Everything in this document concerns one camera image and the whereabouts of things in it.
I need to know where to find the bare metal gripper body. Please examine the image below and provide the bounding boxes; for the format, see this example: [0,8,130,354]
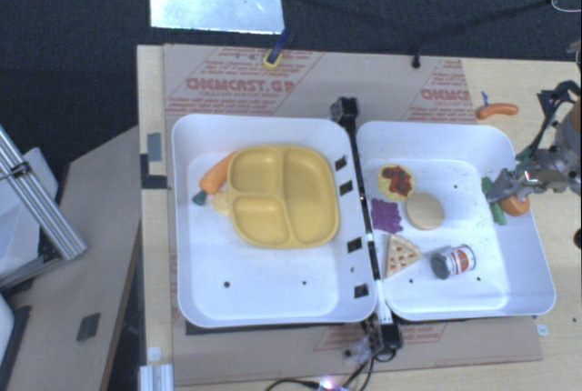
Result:
[517,147,582,196]

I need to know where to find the orange carrot with green leaves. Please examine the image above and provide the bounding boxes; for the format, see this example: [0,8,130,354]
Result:
[480,175,532,226]

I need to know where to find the white plastic tray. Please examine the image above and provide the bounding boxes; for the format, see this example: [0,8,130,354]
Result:
[356,120,557,322]
[171,113,378,329]

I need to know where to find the orange sausage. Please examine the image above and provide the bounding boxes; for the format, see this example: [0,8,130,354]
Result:
[476,102,520,121]

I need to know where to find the round beige biscuit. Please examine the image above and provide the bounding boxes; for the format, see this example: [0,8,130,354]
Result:
[405,192,446,231]

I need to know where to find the red and white can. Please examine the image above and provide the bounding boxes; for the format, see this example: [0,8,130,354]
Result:
[430,244,477,280]

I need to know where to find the round biscuit with red topping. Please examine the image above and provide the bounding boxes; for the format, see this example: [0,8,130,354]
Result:
[376,164,416,203]

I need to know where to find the purple grapes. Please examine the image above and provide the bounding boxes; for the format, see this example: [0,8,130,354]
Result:
[370,197,405,235]

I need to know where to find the pizza slice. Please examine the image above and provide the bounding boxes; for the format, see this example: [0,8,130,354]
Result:
[384,233,423,280]

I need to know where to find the thin black and white rod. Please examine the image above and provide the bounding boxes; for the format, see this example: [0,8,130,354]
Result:
[344,116,392,326]

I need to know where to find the yellow divided plate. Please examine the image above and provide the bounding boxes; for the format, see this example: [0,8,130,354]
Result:
[226,145,341,250]

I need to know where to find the brown cardboard board red print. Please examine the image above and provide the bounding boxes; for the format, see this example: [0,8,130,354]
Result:
[161,43,545,386]

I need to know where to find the pale yellow toy food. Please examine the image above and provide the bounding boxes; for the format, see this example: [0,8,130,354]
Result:
[210,192,233,217]

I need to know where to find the orange carrot with green tip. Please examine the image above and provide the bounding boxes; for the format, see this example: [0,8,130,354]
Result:
[191,151,237,206]

